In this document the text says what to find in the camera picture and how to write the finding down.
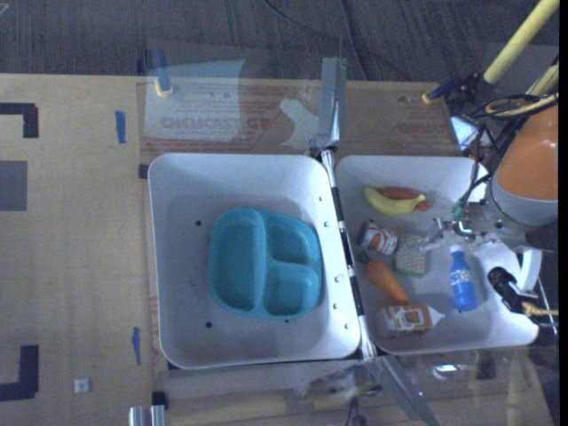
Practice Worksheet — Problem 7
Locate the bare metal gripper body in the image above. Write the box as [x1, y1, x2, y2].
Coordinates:
[462, 201, 529, 249]

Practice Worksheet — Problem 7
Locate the small red and white can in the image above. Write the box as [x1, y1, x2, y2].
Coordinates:
[355, 220, 399, 257]

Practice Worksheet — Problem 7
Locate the blue bottle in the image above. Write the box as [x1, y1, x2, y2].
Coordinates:
[448, 243, 480, 313]

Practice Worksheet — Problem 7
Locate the yellow banana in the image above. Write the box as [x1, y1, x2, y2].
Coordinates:
[363, 185, 428, 217]

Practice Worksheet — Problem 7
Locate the orange-brown sausage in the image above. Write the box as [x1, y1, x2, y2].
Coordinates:
[378, 185, 431, 213]

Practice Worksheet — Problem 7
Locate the orange carrot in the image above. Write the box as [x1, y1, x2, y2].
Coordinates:
[356, 250, 413, 306]

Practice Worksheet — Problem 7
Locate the orange and white carton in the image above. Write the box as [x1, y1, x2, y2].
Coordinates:
[376, 304, 446, 340]

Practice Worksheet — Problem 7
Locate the white plastic tray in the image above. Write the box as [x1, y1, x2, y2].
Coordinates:
[146, 152, 363, 370]
[333, 154, 540, 357]

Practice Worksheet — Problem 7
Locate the brown cardboard board red print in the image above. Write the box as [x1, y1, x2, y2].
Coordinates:
[135, 80, 465, 399]

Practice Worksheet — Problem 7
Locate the blue divided plate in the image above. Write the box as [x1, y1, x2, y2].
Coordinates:
[206, 206, 324, 321]

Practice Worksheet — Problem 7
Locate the black cylinder on white bracket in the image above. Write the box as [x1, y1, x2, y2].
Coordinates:
[486, 246, 544, 315]

